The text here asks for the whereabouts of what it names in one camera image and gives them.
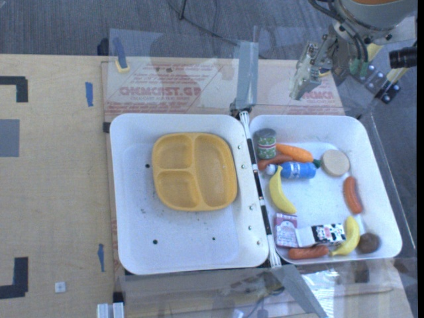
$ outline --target banana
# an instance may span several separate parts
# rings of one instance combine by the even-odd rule
[[[346,230],[346,240],[342,242],[334,251],[330,252],[330,256],[346,256],[351,253],[359,244],[360,232],[359,225],[351,215],[344,221]]]
[[[271,193],[271,199],[274,202],[275,206],[278,207],[278,209],[292,215],[296,213],[296,208],[283,193],[281,185],[281,170],[282,167],[278,166],[276,173],[270,179],[269,188]]]

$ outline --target sausage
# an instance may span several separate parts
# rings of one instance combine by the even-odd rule
[[[356,194],[356,179],[352,176],[347,177],[343,182],[343,193],[349,209],[354,214],[361,213],[363,208]]]
[[[308,259],[319,258],[329,253],[329,248],[325,245],[317,245],[305,248],[291,248],[289,249],[290,259]]]
[[[269,164],[280,165],[283,162],[291,162],[293,158],[288,156],[287,154],[277,154],[275,157],[271,159],[261,159],[258,161],[258,169],[263,171]]]

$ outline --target gray rectangle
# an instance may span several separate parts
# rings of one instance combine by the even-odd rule
[[[0,119],[0,157],[19,156],[19,120]]]

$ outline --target carrot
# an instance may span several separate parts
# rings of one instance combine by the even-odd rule
[[[296,162],[313,162],[312,153],[304,148],[285,144],[276,144],[276,148],[282,154],[291,156]]]
[[[363,208],[356,194],[356,179],[352,176],[347,177],[343,182],[344,199],[349,209],[354,213],[361,213]]]
[[[319,258],[329,253],[329,248],[325,245],[317,245],[305,248],[291,248],[289,249],[290,259],[308,259]]]
[[[260,171],[265,170],[269,164],[279,165],[283,162],[290,162],[293,158],[287,154],[277,153],[277,155],[271,159],[261,159],[258,161],[258,169]]]

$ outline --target yellow container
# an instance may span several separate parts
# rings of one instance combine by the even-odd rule
[[[230,205],[237,195],[233,155],[219,136],[181,132],[161,136],[153,146],[156,193],[180,211],[212,211]]]

